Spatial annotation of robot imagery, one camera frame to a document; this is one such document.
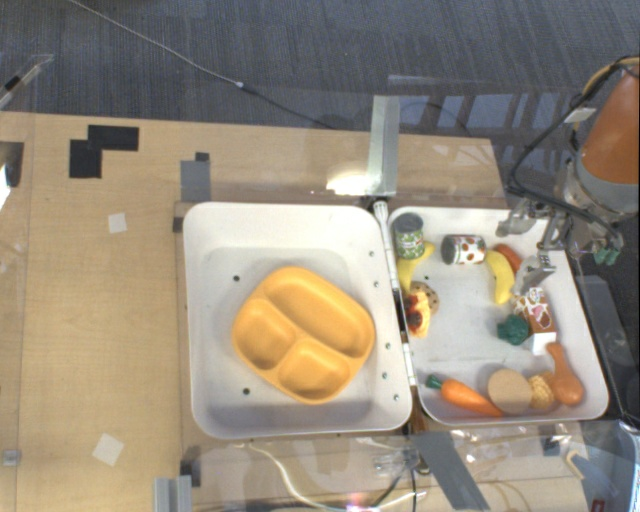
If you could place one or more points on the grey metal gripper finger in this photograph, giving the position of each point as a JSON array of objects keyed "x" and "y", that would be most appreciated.
[
  {"x": 535, "y": 267},
  {"x": 517, "y": 217}
]

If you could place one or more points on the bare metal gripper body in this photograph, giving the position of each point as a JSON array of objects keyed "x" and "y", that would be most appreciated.
[{"x": 582, "y": 227}]

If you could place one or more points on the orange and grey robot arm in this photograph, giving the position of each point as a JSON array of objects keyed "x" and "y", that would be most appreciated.
[{"x": 610, "y": 145}]

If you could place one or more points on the orange sausage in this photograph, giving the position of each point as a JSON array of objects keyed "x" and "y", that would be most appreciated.
[{"x": 511, "y": 256}]

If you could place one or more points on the yellow banana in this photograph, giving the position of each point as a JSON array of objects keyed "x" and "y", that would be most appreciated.
[
  {"x": 407, "y": 272},
  {"x": 502, "y": 280}
]

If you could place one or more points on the brown and white carton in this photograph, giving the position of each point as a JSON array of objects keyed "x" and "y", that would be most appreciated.
[{"x": 537, "y": 315}]

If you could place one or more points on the white can with tomato print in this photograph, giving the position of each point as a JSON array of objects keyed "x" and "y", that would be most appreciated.
[{"x": 465, "y": 250}]

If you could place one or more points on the green broccoli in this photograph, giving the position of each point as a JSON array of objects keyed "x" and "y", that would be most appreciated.
[{"x": 514, "y": 330}]

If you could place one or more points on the white plastic tray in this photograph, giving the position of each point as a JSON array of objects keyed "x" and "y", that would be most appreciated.
[
  {"x": 465, "y": 325},
  {"x": 300, "y": 230}
]

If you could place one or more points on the brown chip biscuit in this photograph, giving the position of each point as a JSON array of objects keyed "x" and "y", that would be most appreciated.
[{"x": 432, "y": 295}]

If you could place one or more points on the green label can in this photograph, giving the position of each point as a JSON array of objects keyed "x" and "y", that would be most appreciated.
[{"x": 409, "y": 240}]

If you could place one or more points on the brown chicken drumstick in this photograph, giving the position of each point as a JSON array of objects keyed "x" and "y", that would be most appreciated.
[{"x": 567, "y": 382}]

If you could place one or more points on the yellow corn cob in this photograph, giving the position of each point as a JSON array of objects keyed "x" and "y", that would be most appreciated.
[{"x": 542, "y": 392}]

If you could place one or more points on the tan round bread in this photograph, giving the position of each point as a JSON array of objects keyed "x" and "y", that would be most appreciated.
[{"x": 509, "y": 391}]

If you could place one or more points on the yellow pizza slice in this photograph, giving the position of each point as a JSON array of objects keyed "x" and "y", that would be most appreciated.
[{"x": 419, "y": 317}]

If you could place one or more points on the thin black and white rod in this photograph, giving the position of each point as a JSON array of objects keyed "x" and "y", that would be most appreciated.
[{"x": 386, "y": 245}]

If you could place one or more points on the orange carrot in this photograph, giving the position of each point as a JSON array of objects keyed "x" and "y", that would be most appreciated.
[{"x": 465, "y": 396}]

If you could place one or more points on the orange divided plate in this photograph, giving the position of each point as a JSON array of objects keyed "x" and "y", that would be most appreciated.
[{"x": 305, "y": 330}]

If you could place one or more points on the pale wood board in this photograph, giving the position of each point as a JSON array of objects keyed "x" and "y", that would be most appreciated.
[{"x": 100, "y": 320}]

